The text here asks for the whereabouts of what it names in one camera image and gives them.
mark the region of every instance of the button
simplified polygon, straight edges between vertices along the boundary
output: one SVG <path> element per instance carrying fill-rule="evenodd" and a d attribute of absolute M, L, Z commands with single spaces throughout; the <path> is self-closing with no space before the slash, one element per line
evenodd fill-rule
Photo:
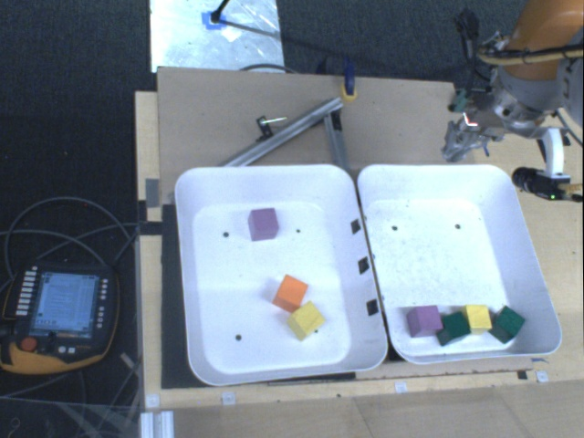
<path fill-rule="evenodd" d="M 35 338 L 31 338 L 27 336 L 26 338 L 20 341 L 20 349 L 24 352 L 34 352 L 37 348 L 38 342 Z"/>

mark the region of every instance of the toy cube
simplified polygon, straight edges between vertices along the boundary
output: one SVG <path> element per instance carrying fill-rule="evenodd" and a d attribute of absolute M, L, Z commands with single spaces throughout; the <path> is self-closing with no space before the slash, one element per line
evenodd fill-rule
<path fill-rule="evenodd" d="M 433 336 L 436 331 L 443 328 L 438 307 L 435 305 L 412 308 L 408 312 L 407 319 L 410 336 L 413 338 Z"/>
<path fill-rule="evenodd" d="M 463 315 L 473 334 L 483 334 L 493 327 L 491 314 L 486 305 L 465 305 Z"/>
<path fill-rule="evenodd" d="M 506 344 L 517 335 L 525 322 L 525 319 L 511 308 L 503 307 L 496 315 L 493 328 L 489 332 Z"/>
<path fill-rule="evenodd" d="M 304 340 L 320 328 L 325 322 L 324 317 L 312 302 L 308 302 L 288 317 L 287 324 L 292 328 L 299 340 Z"/>
<path fill-rule="evenodd" d="M 436 334 L 441 346 L 445 346 L 454 340 L 460 340 L 467 334 L 471 333 L 468 321 L 466 321 L 466 318 L 460 311 L 442 317 L 442 323 L 444 329 L 438 331 Z"/>
<path fill-rule="evenodd" d="M 292 313 L 302 305 L 302 299 L 304 298 L 304 294 L 307 293 L 307 290 L 308 284 L 292 276 L 285 275 L 272 303 Z"/>
<path fill-rule="evenodd" d="M 274 208 L 254 209 L 249 214 L 247 223 L 253 242 L 274 238 L 279 229 Z"/>

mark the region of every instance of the orange block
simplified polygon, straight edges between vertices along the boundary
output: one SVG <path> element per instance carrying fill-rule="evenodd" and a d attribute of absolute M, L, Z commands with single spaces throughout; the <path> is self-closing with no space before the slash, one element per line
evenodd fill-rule
<path fill-rule="evenodd" d="M 292 276 L 285 275 L 284 280 L 277 290 L 276 296 L 272 303 L 277 307 L 283 308 L 290 313 L 298 310 L 302 305 L 302 298 L 307 293 L 308 284 L 305 284 Z"/>

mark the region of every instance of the black floor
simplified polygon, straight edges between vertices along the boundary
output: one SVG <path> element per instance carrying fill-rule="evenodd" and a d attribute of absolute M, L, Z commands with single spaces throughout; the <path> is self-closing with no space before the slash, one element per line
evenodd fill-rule
<path fill-rule="evenodd" d="M 509 33 L 526 0 L 276 1 L 285 61 L 295 70 L 313 73 L 324 57 L 340 70 L 349 56 L 362 76 L 461 83 L 454 15 L 473 8 L 485 39 L 497 29 Z M 30 204 L 63 195 L 95 201 L 124 223 L 137 221 L 133 94 L 154 89 L 149 57 L 149 0 L 0 0 L 0 230 Z M 52 204 L 19 228 L 75 234 L 105 224 L 89 209 Z M 92 242 L 113 258 L 124 240 L 111 233 Z M 19 236 L 13 243 L 18 267 L 58 241 Z M 0 285 L 8 278 L 3 266 Z M 74 373 L 23 397 L 131 403 L 138 381 L 121 358 L 140 360 L 131 250 L 117 269 L 122 311 L 109 356 L 83 370 L 83 378 Z M 46 380 L 0 372 L 0 398 Z M 0 435 L 22 412 L 19 404 L 0 399 Z"/>

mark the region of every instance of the white tray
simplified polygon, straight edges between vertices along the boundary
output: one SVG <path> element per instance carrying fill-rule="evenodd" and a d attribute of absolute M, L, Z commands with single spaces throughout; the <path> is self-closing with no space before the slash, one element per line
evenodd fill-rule
<path fill-rule="evenodd" d="M 175 198 L 188 357 L 202 381 L 270 381 L 383 361 L 387 334 L 372 270 L 360 272 L 367 240 L 344 171 L 193 169 L 177 182 Z M 265 207 L 276 209 L 278 235 L 252 242 L 247 216 Z M 361 229 L 353 233 L 355 221 Z M 285 274 L 309 285 L 304 300 L 326 319 L 303 341 L 288 327 L 289 314 L 271 303 Z"/>
<path fill-rule="evenodd" d="M 561 342 L 558 318 L 516 190 L 493 166 L 372 165 L 358 179 L 391 343 L 413 363 L 548 354 Z M 500 343 L 489 333 L 440 346 L 413 339 L 406 313 L 437 305 L 503 305 L 526 322 Z"/>

